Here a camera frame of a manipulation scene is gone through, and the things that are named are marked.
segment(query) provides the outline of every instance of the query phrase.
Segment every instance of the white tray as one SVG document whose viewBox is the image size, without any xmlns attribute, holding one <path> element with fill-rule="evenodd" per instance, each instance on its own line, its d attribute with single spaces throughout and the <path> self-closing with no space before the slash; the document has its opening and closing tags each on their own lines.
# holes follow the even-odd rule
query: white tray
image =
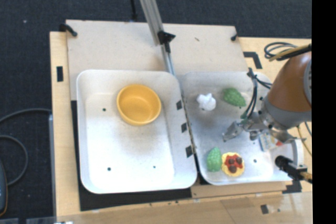
<svg viewBox="0 0 336 224">
<path fill-rule="evenodd" d="M 255 74 L 261 81 L 270 82 L 262 73 L 255 72 Z M 223 142 L 222 133 L 233 121 L 239 121 L 240 115 L 247 108 L 239 108 L 223 101 L 223 90 L 230 87 L 236 88 L 249 104 L 253 93 L 253 83 L 247 71 L 191 72 L 181 78 L 181 85 L 199 169 L 206 181 L 213 185 L 229 185 L 291 180 L 287 173 L 280 171 L 275 165 L 275 158 L 279 155 L 293 159 L 291 144 L 264 152 L 261 150 L 259 140 L 251 141 L 247 132 L 242 132 L 237 137 Z M 267 88 L 261 84 L 258 85 L 255 111 L 260 110 L 260 97 L 265 97 L 267 92 Z M 200 109 L 196 101 L 199 94 L 208 93 L 212 93 L 216 99 L 216 108 L 212 111 Z M 221 170 L 215 173 L 209 172 L 206 158 L 213 147 L 219 147 L 222 154 L 239 153 L 245 161 L 244 173 L 239 177 L 229 177 Z"/>
<path fill-rule="evenodd" d="M 152 88 L 162 111 L 151 124 L 131 126 L 116 98 L 129 84 Z M 80 177 L 92 193 L 188 188 L 197 177 L 178 80 L 162 71 L 86 70 L 77 78 Z"/>
</svg>

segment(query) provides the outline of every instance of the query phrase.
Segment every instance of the dark carpet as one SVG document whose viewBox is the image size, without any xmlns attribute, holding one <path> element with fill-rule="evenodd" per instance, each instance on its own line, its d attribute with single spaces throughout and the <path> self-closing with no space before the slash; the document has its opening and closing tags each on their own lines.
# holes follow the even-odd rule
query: dark carpet
<svg viewBox="0 0 336 224">
<path fill-rule="evenodd" d="M 138 21 L 144 15 L 135 0 Z M 311 38 L 312 0 L 157 0 L 164 23 L 234 25 L 239 36 Z M 129 21 L 130 0 L 0 0 L 0 118 L 28 108 L 51 109 L 50 31 L 66 19 Z M 2 219 L 53 214 L 48 115 L 31 112 L 0 123 L 0 135 L 19 139 L 29 153 L 24 177 L 11 186 Z M 8 180 L 24 154 L 0 140 Z"/>
</svg>

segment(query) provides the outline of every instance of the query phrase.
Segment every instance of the toy pizza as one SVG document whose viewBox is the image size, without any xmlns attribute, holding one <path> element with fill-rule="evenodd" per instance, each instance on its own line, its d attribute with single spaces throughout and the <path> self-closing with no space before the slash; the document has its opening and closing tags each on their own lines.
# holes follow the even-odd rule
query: toy pizza
<svg viewBox="0 0 336 224">
<path fill-rule="evenodd" d="M 228 176 L 240 176 L 245 170 L 244 160 L 238 153 L 225 153 L 222 161 L 222 171 Z"/>
</svg>

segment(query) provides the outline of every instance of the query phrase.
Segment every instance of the tan cylindrical object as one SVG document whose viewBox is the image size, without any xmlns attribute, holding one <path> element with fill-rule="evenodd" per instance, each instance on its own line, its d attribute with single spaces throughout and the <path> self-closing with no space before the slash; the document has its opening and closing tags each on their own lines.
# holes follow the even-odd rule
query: tan cylindrical object
<svg viewBox="0 0 336 224">
<path fill-rule="evenodd" d="M 292 112 L 311 111 L 304 89 L 304 75 L 311 51 L 290 58 L 278 73 L 269 93 L 269 102 Z"/>
</svg>

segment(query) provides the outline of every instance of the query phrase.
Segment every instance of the orange bowl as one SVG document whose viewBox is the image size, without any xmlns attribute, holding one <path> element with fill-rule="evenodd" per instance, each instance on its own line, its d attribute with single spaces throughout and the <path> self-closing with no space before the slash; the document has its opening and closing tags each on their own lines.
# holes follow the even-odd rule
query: orange bowl
<svg viewBox="0 0 336 224">
<path fill-rule="evenodd" d="M 124 121 L 134 126 L 141 126 L 156 120 L 161 112 L 161 101 L 151 88 L 132 84 L 122 88 L 118 93 L 117 107 Z"/>
</svg>

